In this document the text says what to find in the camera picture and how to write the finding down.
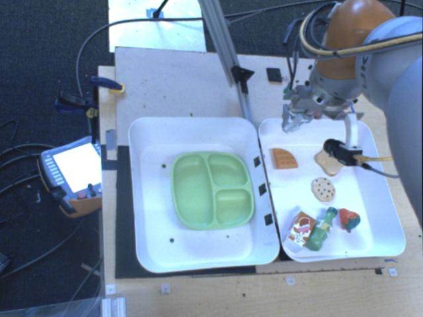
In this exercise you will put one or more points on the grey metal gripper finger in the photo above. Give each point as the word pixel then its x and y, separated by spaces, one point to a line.
pixel 300 122
pixel 286 121

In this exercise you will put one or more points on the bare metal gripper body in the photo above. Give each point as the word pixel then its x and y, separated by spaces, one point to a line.
pixel 312 102

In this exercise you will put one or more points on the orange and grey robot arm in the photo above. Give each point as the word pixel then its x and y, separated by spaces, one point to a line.
pixel 386 78

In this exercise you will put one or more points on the orange biscuit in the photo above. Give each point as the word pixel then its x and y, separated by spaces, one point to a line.
pixel 284 160

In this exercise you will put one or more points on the tan bread slice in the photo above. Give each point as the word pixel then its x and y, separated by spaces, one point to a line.
pixel 328 167

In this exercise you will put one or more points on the chocolate chip cookie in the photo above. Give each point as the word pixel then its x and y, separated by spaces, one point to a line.
pixel 323 189

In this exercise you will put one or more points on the orange and white carton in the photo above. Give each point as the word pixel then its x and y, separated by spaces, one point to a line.
pixel 299 230

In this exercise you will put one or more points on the white plastic tray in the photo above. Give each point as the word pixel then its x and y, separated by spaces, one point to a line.
pixel 155 210
pixel 363 210

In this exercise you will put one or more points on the red strawberry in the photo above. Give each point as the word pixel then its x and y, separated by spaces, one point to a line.
pixel 348 219

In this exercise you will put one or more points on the green divided plate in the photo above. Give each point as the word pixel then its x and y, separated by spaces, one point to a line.
pixel 198 193

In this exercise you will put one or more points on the green bottle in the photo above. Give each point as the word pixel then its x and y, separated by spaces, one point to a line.
pixel 317 236

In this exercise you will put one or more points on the pale flat board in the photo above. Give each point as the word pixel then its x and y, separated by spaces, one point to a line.
pixel 172 84

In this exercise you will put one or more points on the black cylinder on white bracket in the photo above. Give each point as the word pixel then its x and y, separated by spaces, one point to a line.
pixel 343 152

